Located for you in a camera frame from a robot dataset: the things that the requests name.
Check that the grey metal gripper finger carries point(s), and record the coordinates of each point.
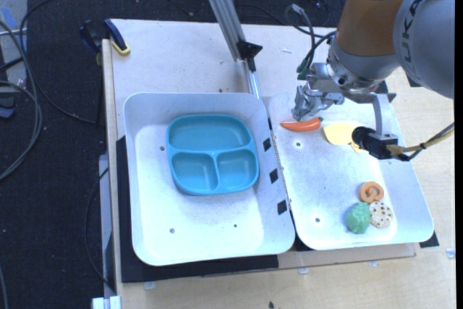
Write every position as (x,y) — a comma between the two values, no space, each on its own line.
(299,103)
(315,108)

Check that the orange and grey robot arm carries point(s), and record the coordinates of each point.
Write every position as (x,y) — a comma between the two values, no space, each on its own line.
(376,11)

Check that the pale flat board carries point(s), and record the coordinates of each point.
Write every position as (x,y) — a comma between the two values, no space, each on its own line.
(181,58)

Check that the green broccoli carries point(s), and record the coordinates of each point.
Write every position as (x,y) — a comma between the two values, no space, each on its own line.
(359,219)

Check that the blue divided plate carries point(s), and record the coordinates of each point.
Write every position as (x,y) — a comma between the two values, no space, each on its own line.
(211,141)

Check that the black cylinder on white bracket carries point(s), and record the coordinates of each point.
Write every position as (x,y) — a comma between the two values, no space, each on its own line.
(374,145)

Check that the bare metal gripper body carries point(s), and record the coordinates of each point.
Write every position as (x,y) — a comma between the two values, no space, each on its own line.
(325,79)

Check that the orange carrot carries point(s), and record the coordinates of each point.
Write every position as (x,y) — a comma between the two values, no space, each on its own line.
(300,125)

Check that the orange pretzel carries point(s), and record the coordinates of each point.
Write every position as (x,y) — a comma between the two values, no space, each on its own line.
(368,193)

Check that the thin black and white rod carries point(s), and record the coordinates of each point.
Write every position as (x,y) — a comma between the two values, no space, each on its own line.
(281,173)

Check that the white plastic tray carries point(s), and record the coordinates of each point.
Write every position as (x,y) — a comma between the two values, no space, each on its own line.
(202,220)
(325,184)

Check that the yellow flat slice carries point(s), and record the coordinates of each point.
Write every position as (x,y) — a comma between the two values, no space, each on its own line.
(338,134)

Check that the chocolate chip biscuit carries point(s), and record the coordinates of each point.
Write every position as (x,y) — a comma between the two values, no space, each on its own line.
(381,215)

